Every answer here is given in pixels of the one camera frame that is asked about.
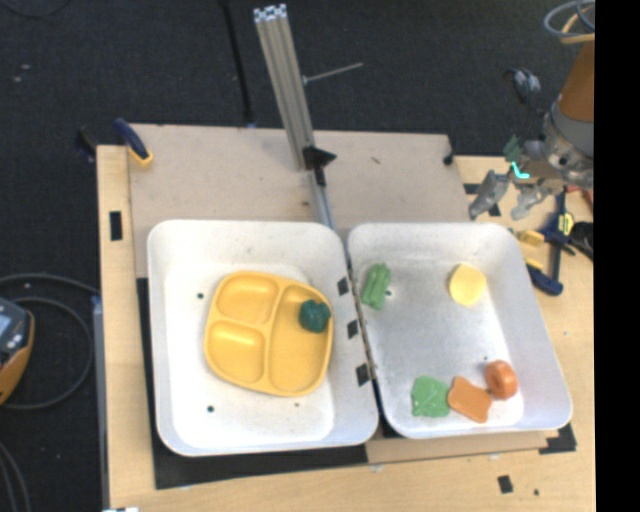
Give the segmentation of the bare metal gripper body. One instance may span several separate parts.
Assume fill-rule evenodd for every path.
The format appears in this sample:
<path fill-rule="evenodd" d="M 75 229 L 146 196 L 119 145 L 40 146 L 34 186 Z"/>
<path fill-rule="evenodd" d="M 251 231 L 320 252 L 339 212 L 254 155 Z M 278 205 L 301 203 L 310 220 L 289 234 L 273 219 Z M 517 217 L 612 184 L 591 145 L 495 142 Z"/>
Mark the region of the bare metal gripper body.
<path fill-rule="evenodd" d="M 528 140 L 517 159 L 518 170 L 528 174 L 522 181 L 557 193 L 564 186 L 591 191 L 594 186 L 593 159 L 562 137 Z"/>

